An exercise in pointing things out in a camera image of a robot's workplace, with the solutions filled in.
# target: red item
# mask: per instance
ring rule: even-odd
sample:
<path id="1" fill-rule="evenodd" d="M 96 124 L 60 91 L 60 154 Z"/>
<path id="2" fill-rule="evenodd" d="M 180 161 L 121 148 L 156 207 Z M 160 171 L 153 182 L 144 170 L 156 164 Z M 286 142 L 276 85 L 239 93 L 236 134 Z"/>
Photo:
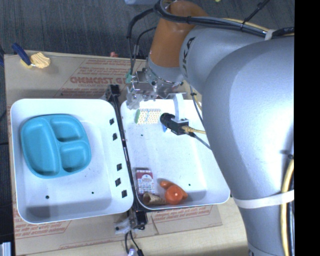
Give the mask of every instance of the red item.
<path id="1" fill-rule="evenodd" d="M 188 198 L 188 194 L 187 192 L 185 192 L 181 187 L 179 187 L 178 185 L 174 184 L 171 181 L 167 181 L 167 180 L 162 180 L 160 181 L 160 187 L 164 188 L 165 190 L 167 190 L 168 188 L 170 188 L 171 186 L 177 186 L 181 192 L 182 192 L 182 199 L 187 199 Z"/>
<path id="2" fill-rule="evenodd" d="M 183 199 L 182 189 L 177 185 L 171 185 L 164 193 L 165 200 L 170 205 L 177 205 Z"/>
<path id="3" fill-rule="evenodd" d="M 144 193 L 155 194 L 155 182 L 151 170 L 137 169 L 135 170 L 135 178 L 139 196 L 143 196 Z"/>
<path id="4" fill-rule="evenodd" d="M 110 52 L 110 57 L 118 58 L 119 54 L 117 54 L 115 51 Z"/>

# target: white zip tie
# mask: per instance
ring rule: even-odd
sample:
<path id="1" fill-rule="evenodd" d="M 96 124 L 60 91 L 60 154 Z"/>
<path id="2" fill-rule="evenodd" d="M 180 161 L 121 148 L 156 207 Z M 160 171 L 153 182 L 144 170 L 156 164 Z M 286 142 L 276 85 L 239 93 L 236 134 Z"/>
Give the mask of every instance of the white zip tie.
<path id="1" fill-rule="evenodd" d="M 264 40 L 265 41 L 270 40 L 272 38 L 272 33 L 275 31 L 276 31 L 275 29 L 269 29 L 265 34 Z"/>
<path id="2" fill-rule="evenodd" d="M 133 55 L 138 55 L 139 54 L 139 45 L 135 44 L 133 48 Z"/>
<path id="3" fill-rule="evenodd" d="M 255 209 L 267 206 L 278 206 L 282 204 L 289 203 L 295 199 L 295 190 L 290 190 L 288 192 L 271 195 L 264 198 L 240 200 L 232 197 L 235 204 L 244 209 Z"/>

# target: sponge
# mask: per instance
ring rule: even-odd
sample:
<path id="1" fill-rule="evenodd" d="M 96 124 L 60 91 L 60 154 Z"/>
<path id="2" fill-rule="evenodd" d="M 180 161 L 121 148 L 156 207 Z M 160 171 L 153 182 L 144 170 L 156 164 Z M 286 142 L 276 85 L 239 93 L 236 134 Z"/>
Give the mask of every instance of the sponge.
<path id="1" fill-rule="evenodd" d="M 135 113 L 134 122 L 138 125 L 157 124 L 161 115 L 159 108 L 139 108 Z"/>
<path id="2" fill-rule="evenodd" d="M 31 55 L 30 60 L 39 69 L 48 67 L 51 62 L 50 58 L 44 56 L 41 52 Z"/>

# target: gray carpet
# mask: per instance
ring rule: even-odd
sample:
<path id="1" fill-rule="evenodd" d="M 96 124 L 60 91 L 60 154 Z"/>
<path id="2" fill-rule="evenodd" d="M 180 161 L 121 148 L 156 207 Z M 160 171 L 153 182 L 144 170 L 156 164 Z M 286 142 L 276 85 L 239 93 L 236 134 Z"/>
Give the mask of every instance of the gray carpet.
<path id="1" fill-rule="evenodd" d="M 192 0 L 210 16 L 243 20 L 260 0 Z M 126 41 L 130 20 L 150 5 L 127 5 L 124 0 L 1 0 L 0 44 L 7 54 L 18 43 L 27 50 L 128 58 Z M 155 14 L 138 21 L 132 39 L 158 22 Z M 295 25 L 295 1 L 271 0 L 250 20 L 270 29 Z M 148 54 L 153 33 L 140 40 L 141 55 Z M 0 70 L 0 115 L 6 110 L 5 78 Z M 6 115 L 0 119 L 0 244 L 12 241 L 11 184 Z"/>

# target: blue plastic plate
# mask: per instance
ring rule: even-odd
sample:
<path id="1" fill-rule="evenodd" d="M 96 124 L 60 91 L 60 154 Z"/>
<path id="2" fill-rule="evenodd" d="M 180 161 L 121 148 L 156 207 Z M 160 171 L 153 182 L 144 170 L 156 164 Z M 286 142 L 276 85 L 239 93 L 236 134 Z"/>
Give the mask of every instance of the blue plastic plate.
<path id="1" fill-rule="evenodd" d="M 80 121 L 68 114 L 29 119 L 20 132 L 22 151 L 29 169 L 41 178 L 80 172 L 91 161 L 91 149 Z"/>

